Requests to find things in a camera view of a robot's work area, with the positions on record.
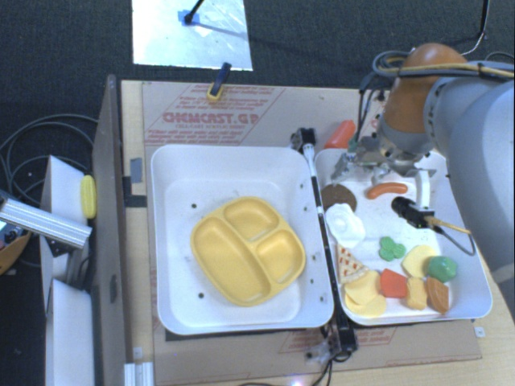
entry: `metal rod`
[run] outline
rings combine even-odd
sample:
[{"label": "metal rod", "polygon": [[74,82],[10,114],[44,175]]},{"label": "metal rod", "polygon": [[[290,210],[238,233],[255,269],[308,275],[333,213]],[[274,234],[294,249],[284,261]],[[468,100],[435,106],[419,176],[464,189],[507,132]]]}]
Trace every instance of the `metal rod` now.
[{"label": "metal rod", "polygon": [[490,0],[483,0],[483,13],[481,14],[480,33],[478,35],[482,35],[484,33],[484,28],[486,26],[486,18],[488,15],[488,5],[489,4],[490,4]]},{"label": "metal rod", "polygon": [[192,8],[192,11],[190,11],[188,14],[184,16],[184,22],[186,24],[192,24],[193,16],[195,15],[196,11],[199,9],[203,2],[204,0],[199,0]]}]

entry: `gray panel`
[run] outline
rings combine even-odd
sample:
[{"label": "gray panel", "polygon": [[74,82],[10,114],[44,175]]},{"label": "gray panel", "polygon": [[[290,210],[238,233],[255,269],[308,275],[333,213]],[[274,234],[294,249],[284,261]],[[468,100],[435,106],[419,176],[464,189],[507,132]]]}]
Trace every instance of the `gray panel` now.
[{"label": "gray panel", "polygon": [[114,76],[107,80],[100,120],[93,147],[93,173],[97,184],[95,219],[96,275],[95,333],[97,384],[124,384],[124,364],[130,347],[128,322],[124,319],[122,260],[125,242],[125,212],[122,193],[122,153]]}]

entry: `orange sausage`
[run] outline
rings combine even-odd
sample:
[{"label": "orange sausage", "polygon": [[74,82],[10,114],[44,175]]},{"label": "orange sausage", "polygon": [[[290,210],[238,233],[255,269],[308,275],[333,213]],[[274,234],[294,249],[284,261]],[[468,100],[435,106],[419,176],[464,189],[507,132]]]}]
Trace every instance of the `orange sausage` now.
[{"label": "orange sausage", "polygon": [[367,199],[375,199],[385,193],[398,193],[404,195],[408,191],[408,186],[404,183],[388,182],[377,184],[367,191]]}]

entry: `yellow plate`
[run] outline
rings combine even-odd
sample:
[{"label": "yellow plate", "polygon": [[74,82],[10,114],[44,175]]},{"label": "yellow plate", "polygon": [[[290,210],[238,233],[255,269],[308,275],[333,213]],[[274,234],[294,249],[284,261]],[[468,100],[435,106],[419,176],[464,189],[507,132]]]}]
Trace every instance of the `yellow plate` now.
[{"label": "yellow plate", "polygon": [[191,246],[211,283],[239,306],[272,298],[306,264],[290,225],[256,197],[232,200],[205,216],[193,228]]}]

